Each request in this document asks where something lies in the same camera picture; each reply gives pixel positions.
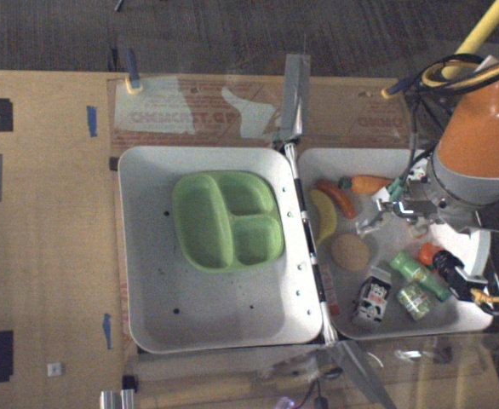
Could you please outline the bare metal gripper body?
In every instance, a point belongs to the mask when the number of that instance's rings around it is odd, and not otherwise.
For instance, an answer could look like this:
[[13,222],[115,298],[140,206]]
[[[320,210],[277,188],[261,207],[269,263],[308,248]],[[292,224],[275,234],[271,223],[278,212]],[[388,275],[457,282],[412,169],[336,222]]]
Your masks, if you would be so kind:
[[396,201],[396,215],[411,226],[445,224],[439,215],[439,207],[426,195],[428,185],[426,177],[408,180]]

